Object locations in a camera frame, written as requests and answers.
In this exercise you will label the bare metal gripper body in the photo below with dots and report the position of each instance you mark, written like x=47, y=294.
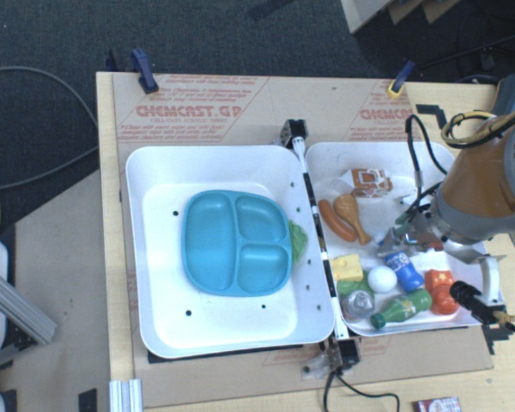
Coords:
x=429, y=240

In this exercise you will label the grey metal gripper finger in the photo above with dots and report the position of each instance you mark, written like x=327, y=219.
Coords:
x=407, y=238
x=387, y=247

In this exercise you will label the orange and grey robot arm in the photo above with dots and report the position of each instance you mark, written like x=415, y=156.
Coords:
x=476, y=178

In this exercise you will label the blue bottle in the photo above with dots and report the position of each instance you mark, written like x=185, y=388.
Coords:
x=405, y=273

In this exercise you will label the white ball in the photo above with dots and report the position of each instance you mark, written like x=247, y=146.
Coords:
x=382, y=279

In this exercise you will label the yellow toy cheese wedge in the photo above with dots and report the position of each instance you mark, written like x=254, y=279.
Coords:
x=347, y=266

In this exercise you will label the orange bottle with yellow star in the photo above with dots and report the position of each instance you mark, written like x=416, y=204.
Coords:
x=440, y=290

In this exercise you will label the green toy vegetable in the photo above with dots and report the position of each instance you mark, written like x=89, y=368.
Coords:
x=351, y=286

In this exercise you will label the tan toy chicken drumstick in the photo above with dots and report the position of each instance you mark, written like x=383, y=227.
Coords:
x=348, y=210

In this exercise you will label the orange toy sausage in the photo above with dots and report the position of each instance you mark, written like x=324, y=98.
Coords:
x=337, y=223

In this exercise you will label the green bottle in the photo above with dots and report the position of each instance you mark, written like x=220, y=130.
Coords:
x=405, y=307

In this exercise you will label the small silver can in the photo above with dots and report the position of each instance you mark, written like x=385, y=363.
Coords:
x=357, y=305

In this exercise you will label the orange and white carton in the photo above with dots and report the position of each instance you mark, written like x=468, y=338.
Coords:
x=371, y=183

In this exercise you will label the thin black and white rod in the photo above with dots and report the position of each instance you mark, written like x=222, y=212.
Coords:
x=313, y=206

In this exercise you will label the green toy lettuce leaf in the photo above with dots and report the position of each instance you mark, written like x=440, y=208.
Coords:
x=298, y=238

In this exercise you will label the white plastic tray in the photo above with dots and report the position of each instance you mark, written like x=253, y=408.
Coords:
x=154, y=273
x=347, y=157

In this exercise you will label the brown cardboard board red print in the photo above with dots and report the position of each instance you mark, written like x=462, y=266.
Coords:
x=335, y=105

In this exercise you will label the red printed packet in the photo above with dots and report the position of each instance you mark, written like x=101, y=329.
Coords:
x=438, y=405

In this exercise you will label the blue divided plate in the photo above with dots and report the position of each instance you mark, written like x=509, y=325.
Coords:
x=214, y=238

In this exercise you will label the black cylinder on white bracket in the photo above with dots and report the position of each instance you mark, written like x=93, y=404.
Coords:
x=470, y=296

